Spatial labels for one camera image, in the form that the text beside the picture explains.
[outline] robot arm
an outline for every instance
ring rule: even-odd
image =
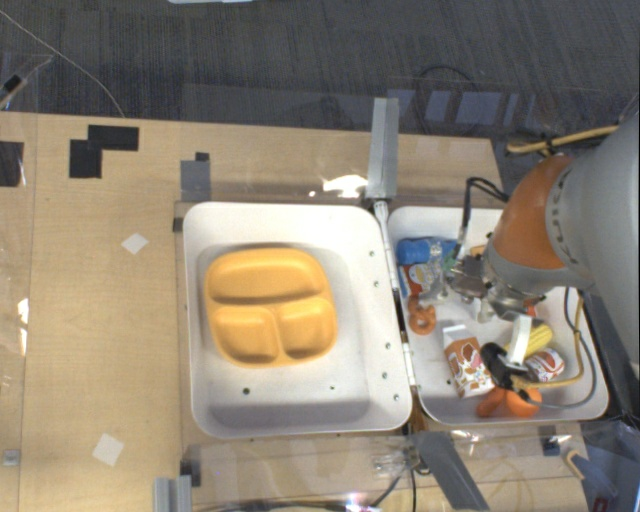
[[[638,116],[597,149],[543,160],[489,239],[482,280],[494,310],[522,312],[555,286],[600,295],[638,375]]]

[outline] yellow corn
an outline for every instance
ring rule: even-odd
[[[527,351],[524,354],[524,358],[532,356],[536,352],[540,352],[546,347],[553,338],[553,331],[547,324],[541,324],[538,327],[531,329],[529,334],[529,344],[527,345]],[[504,349],[509,351],[509,343],[507,343]]]

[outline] white paper square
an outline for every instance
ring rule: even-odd
[[[127,238],[124,242],[122,242],[122,247],[124,247],[131,254],[138,254],[140,249],[142,249],[148,243],[149,243],[149,240],[147,240],[141,234],[134,233],[129,238]]]
[[[100,462],[104,462],[113,467],[120,457],[120,453],[124,448],[124,443],[111,437],[109,434],[102,434],[98,445],[93,450],[93,456]]]

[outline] wooden table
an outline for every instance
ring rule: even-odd
[[[70,179],[69,140],[86,139],[89,124],[139,127],[139,150],[104,151],[102,179]],[[215,198],[308,201],[310,192],[323,196],[325,181],[366,177],[370,135],[1,112],[0,140],[25,143],[25,171],[37,180],[27,208],[33,238],[22,461],[0,468],[0,492],[9,490],[0,508],[151,511],[154,478],[175,478],[183,450],[172,232],[180,161],[210,154]],[[402,135],[399,155],[405,198],[460,204],[470,174],[499,182],[485,140]],[[24,193],[0,190],[0,209],[24,205]],[[134,255],[121,243],[136,233],[148,244]],[[124,444],[114,466],[92,456],[103,434]],[[15,446],[19,433],[0,441],[2,449]],[[532,452],[514,462],[529,478],[523,510],[555,503],[554,490],[568,509],[582,510],[577,479],[561,460],[542,459]],[[485,464],[485,496],[504,507],[496,510],[512,510],[523,478],[495,460]],[[10,491],[18,470],[19,498]],[[419,510],[443,499],[433,478],[425,479]],[[406,510],[409,492],[388,503]]]

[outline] yellow divided plate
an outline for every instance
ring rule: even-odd
[[[284,366],[326,354],[338,334],[329,281],[299,249],[249,249],[207,270],[205,304],[213,340],[232,363]]]

